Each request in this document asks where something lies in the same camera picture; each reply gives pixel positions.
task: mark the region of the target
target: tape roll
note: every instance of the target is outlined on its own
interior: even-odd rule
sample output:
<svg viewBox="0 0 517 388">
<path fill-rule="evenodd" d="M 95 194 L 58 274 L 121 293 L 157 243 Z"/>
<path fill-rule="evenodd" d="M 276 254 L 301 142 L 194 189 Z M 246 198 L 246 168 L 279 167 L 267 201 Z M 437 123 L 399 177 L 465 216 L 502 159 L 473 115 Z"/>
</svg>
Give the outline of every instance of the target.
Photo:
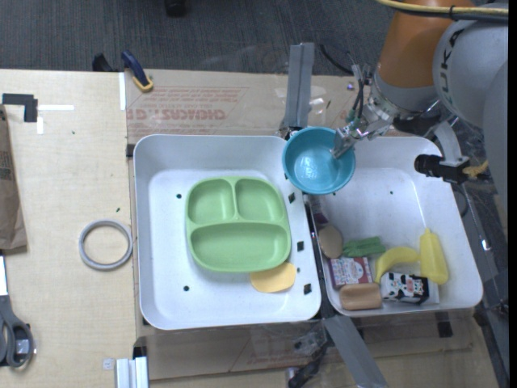
<svg viewBox="0 0 517 388">
<path fill-rule="evenodd" d="M 119 230 L 127 239 L 128 241 L 128 248 L 124 255 L 118 259 L 114 263 L 99 263 L 93 260 L 89 255 L 86 254 L 84 250 L 84 242 L 86 239 L 86 236 L 97 227 L 115 227 L 117 230 Z M 90 224 L 88 224 L 84 229 L 82 229 L 81 235 L 79 236 L 79 255 L 81 256 L 82 261 L 86 264 L 86 266 L 89 266 L 91 268 L 94 268 L 96 270 L 113 270 L 116 269 L 125 262 L 128 261 L 129 257 L 131 257 L 132 253 L 132 236 L 131 231 L 127 226 L 122 224 L 120 221 L 112 220 L 110 218 L 104 218 L 101 220 L 93 221 Z"/>
</svg>

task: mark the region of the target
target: yellow cable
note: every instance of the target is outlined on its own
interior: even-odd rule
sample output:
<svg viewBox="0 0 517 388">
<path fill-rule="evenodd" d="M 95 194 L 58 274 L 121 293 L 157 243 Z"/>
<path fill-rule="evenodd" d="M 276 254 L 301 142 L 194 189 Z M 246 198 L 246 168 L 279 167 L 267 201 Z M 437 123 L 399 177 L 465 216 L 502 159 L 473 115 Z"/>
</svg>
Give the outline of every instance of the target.
<svg viewBox="0 0 517 388">
<path fill-rule="evenodd" d="M 375 0 L 385 6 L 390 6 L 394 9 L 406 11 L 426 11 L 431 13 L 440 13 L 450 15 L 500 15 L 508 17 L 508 9 L 497 7 L 440 7 L 440 6 L 422 6 L 419 4 L 409 4 L 398 2 L 396 0 Z"/>
<path fill-rule="evenodd" d="M 470 178 L 476 178 L 481 173 L 485 172 L 488 168 L 488 160 L 485 160 L 484 163 L 478 165 L 477 167 L 466 167 L 463 169 L 463 173 L 468 175 Z"/>
</svg>

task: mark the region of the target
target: blue clamp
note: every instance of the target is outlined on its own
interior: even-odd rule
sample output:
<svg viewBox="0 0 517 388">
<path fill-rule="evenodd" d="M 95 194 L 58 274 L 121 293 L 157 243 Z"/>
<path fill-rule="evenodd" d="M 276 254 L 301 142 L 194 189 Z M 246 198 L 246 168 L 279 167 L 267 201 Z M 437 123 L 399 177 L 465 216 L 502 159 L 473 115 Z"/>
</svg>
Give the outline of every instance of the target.
<svg viewBox="0 0 517 388">
<path fill-rule="evenodd" d="M 153 81 L 145 74 L 138 60 L 128 50 L 122 52 L 124 66 L 133 72 L 132 80 L 142 92 L 149 92 L 153 89 Z"/>
</svg>

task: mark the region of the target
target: beige toy food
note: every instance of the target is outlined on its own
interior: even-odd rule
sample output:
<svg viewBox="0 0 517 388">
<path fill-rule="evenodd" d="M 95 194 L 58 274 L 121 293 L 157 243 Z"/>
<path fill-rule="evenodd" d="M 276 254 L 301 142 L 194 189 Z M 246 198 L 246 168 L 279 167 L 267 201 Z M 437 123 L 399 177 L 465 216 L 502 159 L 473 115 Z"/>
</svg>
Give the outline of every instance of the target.
<svg viewBox="0 0 517 388">
<path fill-rule="evenodd" d="M 343 237 L 334 226 L 322 228 L 317 235 L 320 239 L 320 248 L 329 259 L 337 259 L 343 254 Z"/>
<path fill-rule="evenodd" d="M 289 289 L 296 279 L 296 267 L 283 262 L 276 268 L 250 273 L 251 284 L 259 292 L 274 293 Z"/>
<path fill-rule="evenodd" d="M 346 310 L 377 309 L 382 306 L 377 283 L 344 285 L 339 290 L 339 301 Z"/>
</svg>

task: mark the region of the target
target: blue bowl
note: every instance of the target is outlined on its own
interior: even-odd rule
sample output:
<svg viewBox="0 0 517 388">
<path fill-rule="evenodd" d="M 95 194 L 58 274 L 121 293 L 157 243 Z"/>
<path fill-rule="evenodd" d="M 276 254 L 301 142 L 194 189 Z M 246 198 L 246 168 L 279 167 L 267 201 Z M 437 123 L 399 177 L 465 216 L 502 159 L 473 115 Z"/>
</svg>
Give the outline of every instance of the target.
<svg viewBox="0 0 517 388">
<path fill-rule="evenodd" d="M 295 133 L 286 142 L 282 153 L 284 172 L 302 192 L 315 196 L 336 192 L 354 174 L 353 148 L 334 158 L 331 153 L 334 135 L 333 129 L 310 127 Z"/>
</svg>

